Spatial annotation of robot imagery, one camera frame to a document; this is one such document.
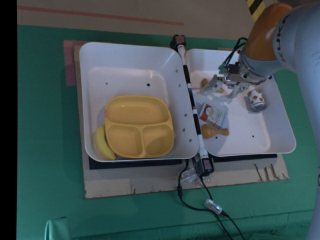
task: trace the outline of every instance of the yellow divided plate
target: yellow divided plate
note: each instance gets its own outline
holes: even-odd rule
[[[105,106],[104,125],[109,147],[123,158],[161,157],[174,145],[170,111],[154,96],[113,97]]]

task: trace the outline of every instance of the red line on floor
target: red line on floor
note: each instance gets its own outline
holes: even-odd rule
[[[128,16],[102,14],[102,13],[48,9],[48,8],[39,8],[39,7],[22,6],[22,5],[17,5],[16,8],[18,10],[33,11],[33,12],[44,12],[44,13],[65,14],[65,15],[79,15],[79,16],[108,18],[108,19],[116,19],[116,20],[135,21],[135,22],[148,22],[148,23],[157,23],[157,24],[176,25],[176,26],[183,26],[184,25],[183,22],[177,22],[177,21],[169,21],[169,20],[161,20],[161,19],[148,19],[148,18],[139,18],[139,17],[128,17]]]

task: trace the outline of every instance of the green tablecloth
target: green tablecloth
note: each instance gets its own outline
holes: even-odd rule
[[[63,229],[73,240],[228,239],[212,214],[184,207],[176,192],[85,199],[77,92],[66,86],[64,40],[168,47],[171,38],[17,26],[17,240],[43,240]],[[186,48],[234,44],[187,36]],[[276,79],[297,142],[295,151],[284,155],[290,180],[210,191],[247,239],[302,240],[315,204],[318,156],[296,75],[283,70]],[[207,195],[202,189],[186,190],[184,198],[202,208]],[[55,219],[58,223],[50,226]],[[237,235],[229,221],[223,222]]]

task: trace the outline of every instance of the yellow banana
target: yellow banana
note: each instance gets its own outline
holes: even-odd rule
[[[107,143],[105,124],[101,125],[100,127],[98,127],[98,129],[96,129],[94,133],[94,139],[98,151],[104,158],[108,160],[116,159],[115,153],[110,149]]]

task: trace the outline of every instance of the orange spoon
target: orange spoon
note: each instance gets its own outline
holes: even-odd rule
[[[218,134],[228,136],[229,135],[229,129],[218,129],[214,126],[211,126],[210,124],[203,124],[201,125],[201,132],[204,139],[212,138],[213,136],[216,136]]]

